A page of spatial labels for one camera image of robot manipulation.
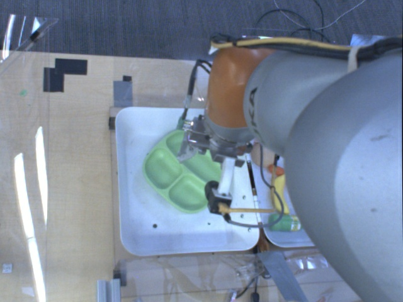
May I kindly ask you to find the green can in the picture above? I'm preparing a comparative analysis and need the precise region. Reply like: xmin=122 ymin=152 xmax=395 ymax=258
xmin=268 ymin=214 xmax=302 ymax=233

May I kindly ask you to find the black cylinder on white bracket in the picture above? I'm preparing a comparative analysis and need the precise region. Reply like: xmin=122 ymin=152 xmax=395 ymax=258
xmin=204 ymin=157 xmax=236 ymax=215

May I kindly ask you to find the beige round toy bread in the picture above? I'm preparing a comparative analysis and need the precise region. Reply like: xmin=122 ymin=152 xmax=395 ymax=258
xmin=251 ymin=143 xmax=280 ymax=169

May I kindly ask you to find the white plastic tray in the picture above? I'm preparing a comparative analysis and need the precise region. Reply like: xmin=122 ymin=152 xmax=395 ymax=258
xmin=251 ymin=151 xmax=316 ymax=249
xmin=115 ymin=106 xmax=261 ymax=257

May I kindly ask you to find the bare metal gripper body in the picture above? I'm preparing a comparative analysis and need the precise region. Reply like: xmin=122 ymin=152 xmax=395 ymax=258
xmin=186 ymin=115 xmax=253 ymax=167

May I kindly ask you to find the green divided plate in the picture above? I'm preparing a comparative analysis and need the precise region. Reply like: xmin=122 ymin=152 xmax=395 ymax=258
xmin=142 ymin=129 xmax=223 ymax=215

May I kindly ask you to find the yellow banana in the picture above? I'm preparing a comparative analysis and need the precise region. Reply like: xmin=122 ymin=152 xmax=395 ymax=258
xmin=270 ymin=173 xmax=291 ymax=215

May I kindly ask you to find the thin black and white rod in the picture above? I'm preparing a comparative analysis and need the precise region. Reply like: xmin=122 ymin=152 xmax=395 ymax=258
xmin=246 ymin=155 xmax=263 ymax=230

